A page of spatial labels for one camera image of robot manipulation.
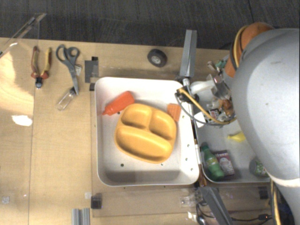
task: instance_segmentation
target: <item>bottle label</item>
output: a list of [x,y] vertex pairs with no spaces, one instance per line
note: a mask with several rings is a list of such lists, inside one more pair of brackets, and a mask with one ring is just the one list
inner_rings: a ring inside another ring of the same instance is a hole
[[207,166],[212,166],[214,164],[217,164],[218,163],[218,160],[215,158],[215,157],[210,157],[206,160],[206,164]]

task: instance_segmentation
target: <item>white plastic tub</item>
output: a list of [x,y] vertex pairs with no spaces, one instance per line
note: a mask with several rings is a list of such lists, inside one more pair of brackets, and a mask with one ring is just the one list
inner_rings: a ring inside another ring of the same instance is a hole
[[161,164],[137,160],[121,152],[114,143],[119,114],[101,115],[105,106],[125,91],[138,103],[166,112],[176,103],[174,93],[182,85],[176,81],[104,77],[95,85],[97,113],[97,172],[109,186],[188,185],[199,177],[193,130],[188,116],[181,112],[171,156]]

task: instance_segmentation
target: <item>pliers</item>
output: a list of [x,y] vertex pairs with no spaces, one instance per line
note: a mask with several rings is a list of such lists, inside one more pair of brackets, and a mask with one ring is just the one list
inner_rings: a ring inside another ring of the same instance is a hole
[[48,48],[46,52],[46,61],[45,61],[45,68],[42,71],[41,75],[39,74],[38,71],[38,54],[39,54],[39,49],[37,46],[34,46],[33,48],[33,53],[32,53],[32,58],[31,58],[31,77],[36,79],[36,88],[40,89],[43,84],[43,79],[47,79],[49,77],[48,71],[50,70],[51,67],[51,56],[52,56],[52,49]]

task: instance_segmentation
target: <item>black wheel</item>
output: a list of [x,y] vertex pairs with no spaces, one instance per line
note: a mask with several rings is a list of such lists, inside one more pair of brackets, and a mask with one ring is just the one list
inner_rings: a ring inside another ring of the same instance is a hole
[[156,67],[163,67],[167,63],[167,56],[158,49],[152,49],[147,56],[149,62]]

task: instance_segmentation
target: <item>orange bottle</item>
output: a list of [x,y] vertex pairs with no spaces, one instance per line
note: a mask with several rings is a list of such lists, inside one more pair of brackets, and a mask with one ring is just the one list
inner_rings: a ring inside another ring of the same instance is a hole
[[102,115],[113,115],[117,112],[122,111],[125,107],[135,102],[134,97],[130,91],[126,91],[118,95],[112,102],[106,105]]

